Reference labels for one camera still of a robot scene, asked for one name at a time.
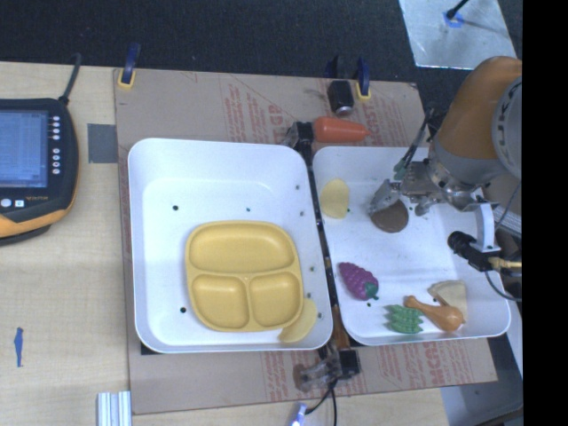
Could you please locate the orange chicken drumstick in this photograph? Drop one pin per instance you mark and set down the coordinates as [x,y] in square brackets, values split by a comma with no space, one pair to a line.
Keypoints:
[444,315]

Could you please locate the brown cardboard board red print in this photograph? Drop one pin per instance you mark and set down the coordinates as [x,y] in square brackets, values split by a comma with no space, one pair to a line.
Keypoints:
[186,104]

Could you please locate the white plastic tray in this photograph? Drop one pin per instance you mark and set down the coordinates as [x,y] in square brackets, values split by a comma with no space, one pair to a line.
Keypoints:
[222,180]
[408,260]

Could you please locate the green pea pods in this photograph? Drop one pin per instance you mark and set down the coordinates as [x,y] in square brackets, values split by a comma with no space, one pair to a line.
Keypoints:
[404,320]

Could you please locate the purple grapes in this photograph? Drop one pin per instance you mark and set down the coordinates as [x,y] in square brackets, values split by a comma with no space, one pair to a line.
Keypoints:
[355,278]

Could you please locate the pale yellow crisp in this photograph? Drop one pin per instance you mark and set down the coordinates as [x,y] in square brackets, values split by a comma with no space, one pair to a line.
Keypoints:
[335,198]
[299,326]

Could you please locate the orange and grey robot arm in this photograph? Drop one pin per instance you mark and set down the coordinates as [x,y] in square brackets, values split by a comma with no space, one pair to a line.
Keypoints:
[472,118]

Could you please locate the yellow divided plate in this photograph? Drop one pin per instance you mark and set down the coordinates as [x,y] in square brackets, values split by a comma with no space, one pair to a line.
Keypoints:
[244,273]

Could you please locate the brown round biscuit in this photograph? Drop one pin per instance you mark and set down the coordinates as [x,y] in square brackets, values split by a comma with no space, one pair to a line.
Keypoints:
[392,220]

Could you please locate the black cylinder on white bracket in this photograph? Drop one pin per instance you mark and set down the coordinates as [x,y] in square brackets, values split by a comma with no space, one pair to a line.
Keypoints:
[466,244]

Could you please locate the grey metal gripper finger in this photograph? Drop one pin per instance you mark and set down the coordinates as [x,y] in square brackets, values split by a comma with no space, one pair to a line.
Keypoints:
[382,198]

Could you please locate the black can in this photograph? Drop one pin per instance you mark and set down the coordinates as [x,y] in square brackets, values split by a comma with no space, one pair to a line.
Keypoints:
[341,96]

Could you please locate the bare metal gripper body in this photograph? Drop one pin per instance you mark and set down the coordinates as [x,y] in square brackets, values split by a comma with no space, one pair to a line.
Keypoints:
[421,182]

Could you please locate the pale beige pizza slice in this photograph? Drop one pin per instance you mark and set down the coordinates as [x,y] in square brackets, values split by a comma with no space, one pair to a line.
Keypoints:
[455,293]

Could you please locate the orange carrot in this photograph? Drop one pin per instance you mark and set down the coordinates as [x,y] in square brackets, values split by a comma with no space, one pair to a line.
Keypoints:
[339,130]

